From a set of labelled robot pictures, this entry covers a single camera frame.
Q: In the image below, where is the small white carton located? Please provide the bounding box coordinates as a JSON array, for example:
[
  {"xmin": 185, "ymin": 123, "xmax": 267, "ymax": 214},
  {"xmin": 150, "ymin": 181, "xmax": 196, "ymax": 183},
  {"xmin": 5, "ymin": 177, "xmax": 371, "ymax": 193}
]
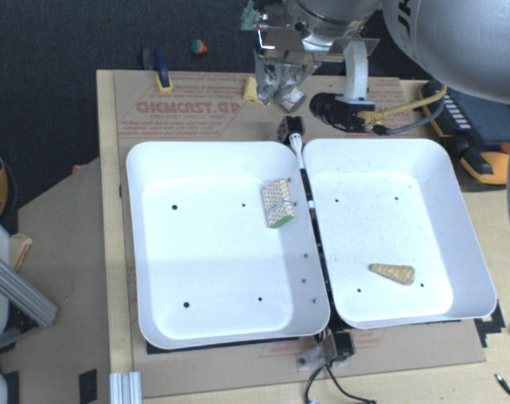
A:
[{"xmin": 279, "ymin": 87, "xmax": 307, "ymax": 114}]

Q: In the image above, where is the tan toy sandwich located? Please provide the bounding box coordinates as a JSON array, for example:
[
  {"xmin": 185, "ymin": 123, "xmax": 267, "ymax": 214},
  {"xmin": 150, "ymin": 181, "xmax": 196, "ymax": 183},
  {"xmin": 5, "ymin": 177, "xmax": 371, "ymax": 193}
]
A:
[{"xmin": 8, "ymin": 232, "xmax": 34, "ymax": 271}]

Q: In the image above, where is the white plastic tray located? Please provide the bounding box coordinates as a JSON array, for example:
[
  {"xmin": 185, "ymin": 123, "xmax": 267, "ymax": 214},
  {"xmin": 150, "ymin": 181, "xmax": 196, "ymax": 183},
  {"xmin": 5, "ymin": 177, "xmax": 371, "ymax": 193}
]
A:
[
  {"xmin": 125, "ymin": 141, "xmax": 332, "ymax": 350},
  {"xmin": 300, "ymin": 137, "xmax": 498, "ymax": 331}
]

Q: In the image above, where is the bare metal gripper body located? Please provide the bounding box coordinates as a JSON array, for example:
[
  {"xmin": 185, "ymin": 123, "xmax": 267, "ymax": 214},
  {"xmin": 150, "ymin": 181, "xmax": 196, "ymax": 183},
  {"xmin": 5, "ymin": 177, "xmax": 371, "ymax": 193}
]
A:
[{"xmin": 257, "ymin": 3, "xmax": 369, "ymax": 66}]

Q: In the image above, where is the orange patterned green carton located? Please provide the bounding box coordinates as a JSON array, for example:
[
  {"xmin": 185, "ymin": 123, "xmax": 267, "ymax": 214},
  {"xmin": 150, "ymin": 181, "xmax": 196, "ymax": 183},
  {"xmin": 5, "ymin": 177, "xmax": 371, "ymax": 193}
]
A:
[{"xmin": 260, "ymin": 177, "xmax": 299, "ymax": 230}]

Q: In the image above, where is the black cylinder on white bracket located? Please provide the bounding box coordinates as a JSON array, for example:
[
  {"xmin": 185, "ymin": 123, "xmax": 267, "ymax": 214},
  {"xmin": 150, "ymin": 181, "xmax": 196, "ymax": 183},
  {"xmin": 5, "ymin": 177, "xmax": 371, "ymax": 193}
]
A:
[{"xmin": 308, "ymin": 40, "xmax": 377, "ymax": 135}]

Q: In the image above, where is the thin black and white rod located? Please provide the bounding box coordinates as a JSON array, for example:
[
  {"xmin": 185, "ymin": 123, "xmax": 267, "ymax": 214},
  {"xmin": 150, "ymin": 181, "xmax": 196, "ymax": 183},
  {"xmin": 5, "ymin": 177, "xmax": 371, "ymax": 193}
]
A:
[{"xmin": 289, "ymin": 134, "xmax": 338, "ymax": 334}]

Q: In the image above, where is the tan waffle cone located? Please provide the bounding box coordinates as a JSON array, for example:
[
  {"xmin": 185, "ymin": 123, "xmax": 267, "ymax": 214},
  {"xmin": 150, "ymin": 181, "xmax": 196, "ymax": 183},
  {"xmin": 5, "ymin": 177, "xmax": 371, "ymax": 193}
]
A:
[{"xmin": 368, "ymin": 263, "xmax": 417, "ymax": 287}]

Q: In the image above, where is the brown cardboard board, red print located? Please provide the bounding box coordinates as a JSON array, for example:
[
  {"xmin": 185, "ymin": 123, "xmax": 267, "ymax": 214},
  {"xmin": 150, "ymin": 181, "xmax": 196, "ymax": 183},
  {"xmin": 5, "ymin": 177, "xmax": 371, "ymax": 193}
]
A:
[{"xmin": 111, "ymin": 69, "xmax": 488, "ymax": 399}]

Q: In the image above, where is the yellow toy food piece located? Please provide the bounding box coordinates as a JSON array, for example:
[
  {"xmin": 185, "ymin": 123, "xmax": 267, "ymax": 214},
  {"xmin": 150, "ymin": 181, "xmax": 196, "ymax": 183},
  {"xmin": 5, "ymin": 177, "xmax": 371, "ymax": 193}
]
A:
[{"xmin": 242, "ymin": 76, "xmax": 265, "ymax": 105}]

